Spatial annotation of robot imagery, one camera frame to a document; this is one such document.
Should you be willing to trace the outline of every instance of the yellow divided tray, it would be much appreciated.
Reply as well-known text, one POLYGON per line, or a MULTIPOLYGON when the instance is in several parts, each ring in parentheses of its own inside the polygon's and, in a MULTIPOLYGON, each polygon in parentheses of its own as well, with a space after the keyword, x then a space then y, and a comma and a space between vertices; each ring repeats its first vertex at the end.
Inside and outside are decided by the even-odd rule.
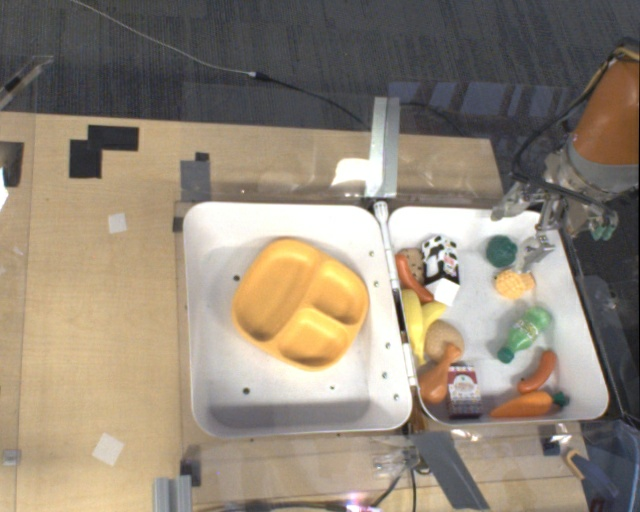
POLYGON ((270 243, 243 276, 233 324, 267 353, 322 370, 349 349, 369 309, 362 280, 328 254, 293 239, 270 243))

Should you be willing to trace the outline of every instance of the green bottle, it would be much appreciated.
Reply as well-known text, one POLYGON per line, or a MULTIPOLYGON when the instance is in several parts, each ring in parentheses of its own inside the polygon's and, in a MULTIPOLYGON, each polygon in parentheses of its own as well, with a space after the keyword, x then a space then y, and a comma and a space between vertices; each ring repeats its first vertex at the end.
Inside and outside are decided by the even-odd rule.
POLYGON ((529 348, 550 323, 551 314, 546 309, 540 306, 527 309, 523 317, 509 329, 507 342, 498 351, 498 359, 510 363, 514 354, 529 348))

